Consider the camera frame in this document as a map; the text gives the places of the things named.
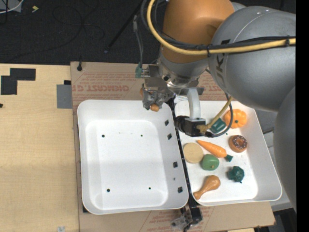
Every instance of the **toy donut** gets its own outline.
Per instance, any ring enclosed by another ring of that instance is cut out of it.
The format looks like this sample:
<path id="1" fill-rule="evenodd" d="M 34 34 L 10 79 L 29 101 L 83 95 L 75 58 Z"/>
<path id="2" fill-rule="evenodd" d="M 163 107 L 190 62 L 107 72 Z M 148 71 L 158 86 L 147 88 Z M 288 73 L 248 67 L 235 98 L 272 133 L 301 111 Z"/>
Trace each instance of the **toy donut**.
<path id="1" fill-rule="evenodd" d="M 231 149 L 237 153 L 241 153 L 247 149 L 248 142 L 241 135 L 231 136 L 228 144 L 230 145 Z"/>

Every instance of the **orange carrot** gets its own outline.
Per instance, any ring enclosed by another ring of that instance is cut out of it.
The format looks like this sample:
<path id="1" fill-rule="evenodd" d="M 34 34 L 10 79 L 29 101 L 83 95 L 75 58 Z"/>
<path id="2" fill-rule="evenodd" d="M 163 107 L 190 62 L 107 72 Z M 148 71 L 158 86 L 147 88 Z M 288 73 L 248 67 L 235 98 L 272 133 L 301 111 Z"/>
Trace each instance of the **orange carrot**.
<path id="1" fill-rule="evenodd" d="M 204 147 L 206 150 L 208 150 L 213 155 L 215 155 L 216 157 L 226 157 L 227 156 L 226 150 L 222 148 L 221 146 L 218 146 L 218 145 L 206 142 L 206 141 L 202 141 L 202 140 L 197 140 L 197 142 L 202 147 Z"/>

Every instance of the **toy pumpkin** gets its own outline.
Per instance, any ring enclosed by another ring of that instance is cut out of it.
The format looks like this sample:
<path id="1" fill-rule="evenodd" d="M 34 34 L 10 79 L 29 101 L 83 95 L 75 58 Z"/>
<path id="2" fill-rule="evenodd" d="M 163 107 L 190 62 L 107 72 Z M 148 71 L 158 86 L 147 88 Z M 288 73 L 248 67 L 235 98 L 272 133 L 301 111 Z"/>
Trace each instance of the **toy pumpkin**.
<path id="1" fill-rule="evenodd" d="M 228 125 L 231 120 L 231 111 L 229 110 L 224 115 L 225 123 Z M 231 128 L 240 128 L 243 127 L 245 124 L 247 124 L 247 114 L 240 110 L 240 109 L 233 109 L 233 123 L 231 125 Z"/>

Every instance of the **white tray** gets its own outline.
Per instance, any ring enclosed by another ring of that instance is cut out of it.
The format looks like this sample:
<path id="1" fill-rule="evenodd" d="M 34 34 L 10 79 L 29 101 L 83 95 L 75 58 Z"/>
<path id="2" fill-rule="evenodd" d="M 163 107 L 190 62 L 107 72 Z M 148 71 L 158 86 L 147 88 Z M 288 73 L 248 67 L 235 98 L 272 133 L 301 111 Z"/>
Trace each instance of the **white tray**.
<path id="1" fill-rule="evenodd" d="M 225 101 L 201 101 L 201 117 L 206 119 L 206 123 L 210 122 L 225 103 Z M 206 176 L 214 174 L 220 178 L 221 185 L 217 190 L 208 191 L 202 195 L 197 200 L 201 205 L 212 206 L 277 200 L 282 194 L 282 188 L 255 110 L 242 105 L 238 101 L 233 101 L 232 107 L 233 109 L 241 109 L 247 114 L 248 122 L 242 128 L 230 129 L 227 135 L 217 138 L 190 137 L 180 132 L 182 146 L 186 143 L 196 143 L 196 140 L 204 140 L 225 148 L 227 153 L 233 156 L 231 162 L 219 158 L 219 166 L 213 171 L 203 170 L 198 163 L 186 162 L 192 192 L 200 190 Z M 181 101 L 176 104 L 176 116 L 189 116 L 189 114 L 188 101 Z M 237 134 L 244 136 L 248 141 L 248 148 L 242 153 L 232 151 L 228 145 L 229 137 Z M 244 170 L 245 177 L 242 183 L 228 179 L 226 173 L 233 166 L 239 166 Z"/>
<path id="2" fill-rule="evenodd" d="M 93 214 L 177 209 L 188 189 L 170 108 L 87 100 L 78 107 L 82 199 Z"/>

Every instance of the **light wood surface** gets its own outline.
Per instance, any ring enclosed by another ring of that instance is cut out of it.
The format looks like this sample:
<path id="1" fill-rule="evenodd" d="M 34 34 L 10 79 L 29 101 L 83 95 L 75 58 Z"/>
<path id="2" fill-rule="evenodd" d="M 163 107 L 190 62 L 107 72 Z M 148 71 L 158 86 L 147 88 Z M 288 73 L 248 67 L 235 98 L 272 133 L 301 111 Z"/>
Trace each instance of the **light wood surface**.
<path id="1" fill-rule="evenodd" d="M 70 66 L 35 68 L 35 81 L 18 81 L 17 95 L 0 95 L 0 231 L 79 231 L 72 109 L 57 109 L 56 85 Z"/>

